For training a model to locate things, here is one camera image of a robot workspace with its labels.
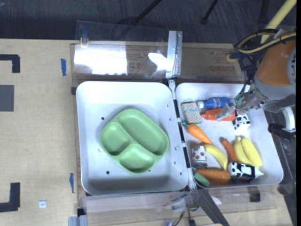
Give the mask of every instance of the black tripod leg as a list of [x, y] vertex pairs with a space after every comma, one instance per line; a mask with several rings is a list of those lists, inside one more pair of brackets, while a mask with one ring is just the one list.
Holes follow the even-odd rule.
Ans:
[[262, 24], [266, 24], [268, 22], [268, 16], [267, 16], [268, 9], [269, 9], [269, 0], [262, 0], [260, 15], [257, 20], [259, 27], [262, 26]]
[[213, 3], [211, 4], [209, 10], [207, 11], [205, 17], [201, 18], [201, 24], [206, 24], [209, 15], [211, 14], [212, 10], [214, 9], [215, 5], [217, 4], [218, 0], [214, 0]]
[[132, 26], [136, 26], [149, 12], [151, 12], [162, 0], [154, 0], [146, 9], [142, 11], [137, 17], [125, 18], [117, 22], [117, 24], [128, 25], [124, 31], [118, 36], [111, 36], [112, 40], [120, 40], [129, 30], [131, 30]]
[[223, 226], [230, 226], [223, 216], [220, 209], [217, 207], [209, 192], [205, 189], [198, 190], [199, 194], [198, 204], [208, 215], [208, 217], [215, 223]]

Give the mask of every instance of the toy carrot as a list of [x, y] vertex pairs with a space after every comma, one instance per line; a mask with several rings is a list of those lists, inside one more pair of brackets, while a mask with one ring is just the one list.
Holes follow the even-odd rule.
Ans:
[[195, 124], [189, 124], [187, 126], [187, 131], [193, 135], [195, 138], [199, 139], [201, 142], [206, 144], [213, 144], [208, 136]]
[[236, 156], [235, 150], [234, 150], [233, 146], [231, 145], [231, 143], [226, 138], [222, 138], [221, 144], [226, 149], [226, 152], [229, 157], [229, 162], [237, 162], [237, 156]]
[[208, 179], [213, 179], [221, 183], [227, 183], [231, 180], [230, 174], [224, 170], [199, 169], [197, 172]]

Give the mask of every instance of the toy banana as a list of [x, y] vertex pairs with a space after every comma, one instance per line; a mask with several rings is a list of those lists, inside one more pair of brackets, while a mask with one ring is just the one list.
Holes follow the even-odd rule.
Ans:
[[212, 144], [205, 144], [206, 152], [214, 156], [224, 170], [227, 170], [228, 158], [222, 150]]
[[236, 138], [236, 142], [233, 147], [237, 156], [237, 161], [239, 163], [254, 166], [253, 163], [247, 158], [244, 152], [243, 145], [241, 144], [241, 137]]
[[247, 158], [251, 161], [252, 165], [254, 165], [255, 167], [260, 167], [262, 165], [262, 161], [251, 140], [244, 137], [241, 139], [241, 145], [244, 149]]

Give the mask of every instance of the toy bottle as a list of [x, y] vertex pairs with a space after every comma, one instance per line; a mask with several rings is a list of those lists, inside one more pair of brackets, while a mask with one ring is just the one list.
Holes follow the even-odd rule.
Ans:
[[197, 105], [199, 109], [206, 107], [207, 109], [222, 108], [225, 104], [231, 103], [230, 99], [224, 98], [210, 98], [206, 101], [198, 101]]

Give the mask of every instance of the sponge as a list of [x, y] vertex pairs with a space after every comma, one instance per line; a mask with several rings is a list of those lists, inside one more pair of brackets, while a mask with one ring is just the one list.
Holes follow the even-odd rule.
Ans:
[[208, 187], [210, 185], [210, 182], [199, 173], [194, 174], [193, 177], [204, 187]]
[[201, 114], [198, 111], [197, 103], [184, 102], [181, 104], [185, 120], [188, 124], [200, 124], [202, 123]]

